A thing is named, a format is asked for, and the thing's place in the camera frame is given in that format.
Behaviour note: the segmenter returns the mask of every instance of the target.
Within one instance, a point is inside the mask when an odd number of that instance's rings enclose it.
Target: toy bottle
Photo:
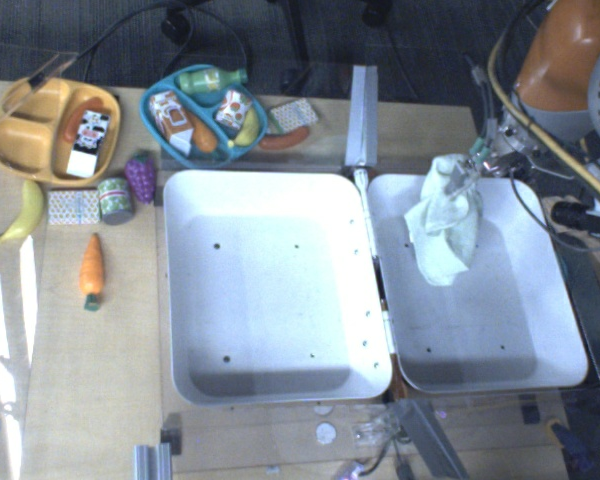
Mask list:
[[[247,82],[247,71],[237,69],[236,71],[225,71],[219,68],[206,68],[200,71],[182,73],[177,80],[182,92],[188,95],[220,91],[229,84],[244,84]]]

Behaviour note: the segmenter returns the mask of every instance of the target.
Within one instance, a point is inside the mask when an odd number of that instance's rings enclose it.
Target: white plastic tray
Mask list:
[[[403,215],[424,176],[372,181],[369,206],[400,367],[433,393],[579,384],[588,361],[549,236],[525,213],[508,179],[481,179],[478,249],[453,286],[420,274]],[[533,191],[518,184],[536,215]]]
[[[174,383],[204,405],[363,399],[392,367],[357,189],[182,171],[164,192]]]

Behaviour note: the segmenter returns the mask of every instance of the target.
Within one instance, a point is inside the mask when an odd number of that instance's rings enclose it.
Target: white cloth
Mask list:
[[[420,192],[420,202],[405,214],[420,272],[434,286],[450,286],[469,269],[482,217],[482,197],[475,187],[450,197],[444,188],[460,154],[433,159]]]

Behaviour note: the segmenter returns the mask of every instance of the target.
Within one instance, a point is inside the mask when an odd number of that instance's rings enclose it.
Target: wooden table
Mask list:
[[[0,82],[0,95],[7,87],[7,83]],[[149,150],[157,158],[158,146],[139,118],[138,102],[143,91],[111,91],[119,96],[122,111],[119,144],[109,169],[113,175],[138,149]],[[266,106],[281,100],[262,97],[261,101]],[[254,151],[252,161],[275,168],[276,163],[293,164],[295,159],[305,166],[315,162],[333,168],[337,164],[332,160],[334,155],[344,152],[348,102],[312,100],[312,104],[323,119],[305,144],[275,158]],[[384,170],[400,166],[424,173],[433,156],[464,151],[475,139],[470,112],[459,107],[383,103],[379,106],[379,128],[379,164]],[[248,166],[249,162],[245,157],[241,165]],[[21,186],[20,178],[0,170],[0,232],[18,212]],[[159,208],[137,204],[134,218],[121,226],[43,223],[33,234],[39,284],[33,363],[30,369],[26,361],[13,361],[12,365],[19,394],[14,405],[20,411],[14,411],[14,417],[24,422],[22,478],[128,479],[132,476],[133,447],[158,443],[165,416],[162,407],[170,396],[164,388],[168,348],[161,339],[165,304],[160,215]],[[106,262],[106,288],[102,307],[96,313],[82,310],[83,296],[77,287],[82,254],[92,232],[101,236]],[[19,246],[9,243],[0,247],[5,318],[7,328],[14,329],[9,331],[13,337],[12,358],[26,357],[26,344],[16,332],[22,327]],[[519,408],[510,399],[440,403],[446,415],[441,421],[472,474],[482,474],[483,478],[567,478],[558,448],[541,426],[522,425]],[[562,414],[555,397],[541,398],[540,406],[543,414]],[[269,412],[260,413],[257,420],[253,420],[256,412],[236,416],[231,409],[195,413],[199,437],[206,441],[194,457],[210,456],[205,457],[206,464],[191,467],[206,471],[181,473],[176,478],[331,478],[342,464],[343,454],[365,458],[377,453],[375,449],[348,449],[350,436],[346,436],[350,429],[345,425],[338,428],[339,435],[345,436],[344,447],[336,446],[332,453],[323,446],[313,460],[288,464],[287,459],[303,456],[298,451],[303,446],[308,447],[309,456],[316,450],[314,432],[307,435],[304,428],[314,429],[317,422],[329,417],[348,421],[347,414],[353,411],[351,406],[336,407],[332,416],[321,416],[313,412],[313,407],[310,410],[314,419],[307,421],[306,412],[302,413],[298,418],[303,424],[296,426],[289,423],[290,413],[280,413],[279,408],[267,409]],[[0,433],[0,479],[9,477],[4,423]],[[269,442],[261,440],[262,432],[277,447],[274,456],[282,459],[280,462],[255,465],[257,459],[253,457],[261,454],[263,443]],[[237,434],[242,437],[239,449],[237,442],[233,447],[223,446],[226,441],[222,436]],[[409,445],[404,451],[417,478],[428,478],[415,448]],[[253,467],[218,470],[223,464]],[[369,478],[395,478],[392,461],[386,460]]]

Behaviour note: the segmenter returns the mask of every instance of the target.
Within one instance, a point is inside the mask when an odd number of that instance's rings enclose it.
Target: toy carrot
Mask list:
[[[104,286],[104,262],[102,247],[97,233],[91,235],[80,267],[80,290],[87,296],[84,309],[97,311],[100,308],[97,296]]]

